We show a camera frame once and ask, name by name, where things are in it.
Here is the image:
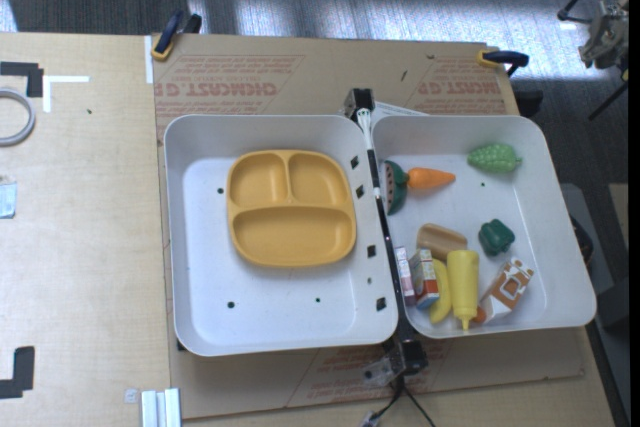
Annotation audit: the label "white plastic tray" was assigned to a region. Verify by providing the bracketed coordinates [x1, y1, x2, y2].
[163, 114, 400, 358]
[371, 114, 598, 340]

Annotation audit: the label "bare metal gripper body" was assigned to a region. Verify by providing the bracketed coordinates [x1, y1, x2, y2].
[578, 0, 630, 71]

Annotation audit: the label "pink and white small carton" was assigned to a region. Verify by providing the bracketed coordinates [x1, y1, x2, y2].
[394, 246, 417, 308]

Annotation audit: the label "small clear packet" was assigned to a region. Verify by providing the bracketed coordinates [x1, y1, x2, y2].
[0, 181, 18, 220]

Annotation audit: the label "orange carrot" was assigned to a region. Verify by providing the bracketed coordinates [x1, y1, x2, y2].
[406, 167, 457, 191]

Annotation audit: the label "white tape roll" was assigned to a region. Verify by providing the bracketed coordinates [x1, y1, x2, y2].
[0, 87, 37, 148]

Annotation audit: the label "white paper sheet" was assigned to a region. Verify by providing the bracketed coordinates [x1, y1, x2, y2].
[373, 100, 430, 118]

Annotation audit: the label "tan hot dog bun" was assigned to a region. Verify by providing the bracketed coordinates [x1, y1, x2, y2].
[416, 223, 469, 262]

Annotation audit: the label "thin black and white rod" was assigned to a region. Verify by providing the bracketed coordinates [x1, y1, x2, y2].
[356, 108, 409, 346]

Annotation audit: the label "black block with thin wires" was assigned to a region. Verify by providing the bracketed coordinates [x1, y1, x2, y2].
[343, 87, 376, 119]
[361, 339, 430, 389]

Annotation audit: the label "yellow mustard bottle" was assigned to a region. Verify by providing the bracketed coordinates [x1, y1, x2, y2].
[446, 249, 481, 332]

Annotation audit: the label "yellow divided plate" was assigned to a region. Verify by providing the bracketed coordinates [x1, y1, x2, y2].
[226, 149, 358, 269]

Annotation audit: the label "dark green bell pepper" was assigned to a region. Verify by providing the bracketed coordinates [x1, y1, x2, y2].
[478, 218, 516, 258]

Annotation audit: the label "yellow banana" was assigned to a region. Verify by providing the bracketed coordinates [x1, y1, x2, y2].
[428, 258, 453, 326]

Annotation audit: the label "red and white small carton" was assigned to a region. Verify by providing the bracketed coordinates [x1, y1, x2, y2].
[408, 248, 441, 311]

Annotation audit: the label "green and red watermelon slice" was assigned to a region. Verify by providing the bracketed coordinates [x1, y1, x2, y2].
[382, 159, 411, 217]

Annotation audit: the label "brown cardboard board red print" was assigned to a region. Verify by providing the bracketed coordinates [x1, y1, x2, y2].
[151, 33, 586, 421]

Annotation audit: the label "light green grapes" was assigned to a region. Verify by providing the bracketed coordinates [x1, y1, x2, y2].
[467, 143, 524, 174]

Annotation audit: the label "orange and white carton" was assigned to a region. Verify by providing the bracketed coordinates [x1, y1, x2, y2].
[479, 256, 536, 326]

